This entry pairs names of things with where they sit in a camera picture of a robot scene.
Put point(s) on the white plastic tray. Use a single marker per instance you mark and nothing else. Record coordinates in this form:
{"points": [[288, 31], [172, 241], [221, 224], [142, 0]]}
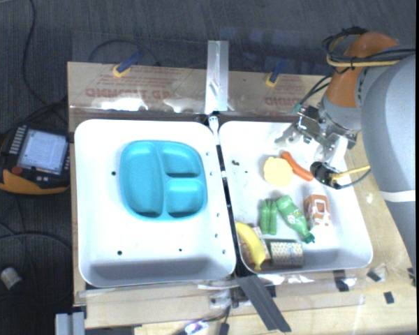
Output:
{"points": [[342, 243], [101, 194]]}

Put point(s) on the blue divided plate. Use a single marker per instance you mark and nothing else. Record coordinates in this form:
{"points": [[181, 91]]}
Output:
{"points": [[143, 180]]}

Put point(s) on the green ribbed toy vegetable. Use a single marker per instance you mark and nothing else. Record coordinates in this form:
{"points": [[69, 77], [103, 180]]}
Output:
{"points": [[268, 217]]}

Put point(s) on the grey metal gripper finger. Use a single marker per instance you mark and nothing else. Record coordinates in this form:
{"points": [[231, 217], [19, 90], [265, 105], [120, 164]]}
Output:
{"points": [[307, 139], [287, 135]]}

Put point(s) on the green plastic bottle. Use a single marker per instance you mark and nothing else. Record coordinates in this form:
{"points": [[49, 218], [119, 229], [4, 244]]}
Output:
{"points": [[293, 216]]}

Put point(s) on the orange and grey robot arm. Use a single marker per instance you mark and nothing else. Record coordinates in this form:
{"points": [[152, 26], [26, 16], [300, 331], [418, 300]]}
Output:
{"points": [[387, 124]]}

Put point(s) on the yellow round biscuit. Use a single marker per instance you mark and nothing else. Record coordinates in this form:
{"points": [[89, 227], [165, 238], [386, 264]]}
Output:
{"points": [[278, 171]]}

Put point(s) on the black cylinder on white bracket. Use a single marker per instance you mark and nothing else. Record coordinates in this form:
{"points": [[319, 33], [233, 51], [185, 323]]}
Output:
{"points": [[323, 173]]}

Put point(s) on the orange and white carton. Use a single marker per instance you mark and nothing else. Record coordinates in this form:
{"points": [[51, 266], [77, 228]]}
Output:
{"points": [[317, 211]]}

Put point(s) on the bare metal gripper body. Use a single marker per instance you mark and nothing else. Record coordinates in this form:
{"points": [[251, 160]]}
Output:
{"points": [[317, 126]]}

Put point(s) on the brown cardboard board red print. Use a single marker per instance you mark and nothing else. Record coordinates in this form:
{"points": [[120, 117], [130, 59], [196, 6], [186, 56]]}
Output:
{"points": [[132, 89]]}

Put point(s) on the orange carrot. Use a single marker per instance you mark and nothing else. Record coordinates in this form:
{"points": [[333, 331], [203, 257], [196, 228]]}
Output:
{"points": [[298, 169]]}

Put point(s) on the patterned beige can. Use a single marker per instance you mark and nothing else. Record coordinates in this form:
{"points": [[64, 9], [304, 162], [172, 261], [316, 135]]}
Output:
{"points": [[286, 254]]}

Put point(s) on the yellow banana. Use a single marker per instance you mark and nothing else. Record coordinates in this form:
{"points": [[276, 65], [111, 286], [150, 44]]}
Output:
{"points": [[252, 243]]}

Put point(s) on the grey metal cylinder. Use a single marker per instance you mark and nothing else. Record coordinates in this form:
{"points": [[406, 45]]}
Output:
{"points": [[10, 277]]}

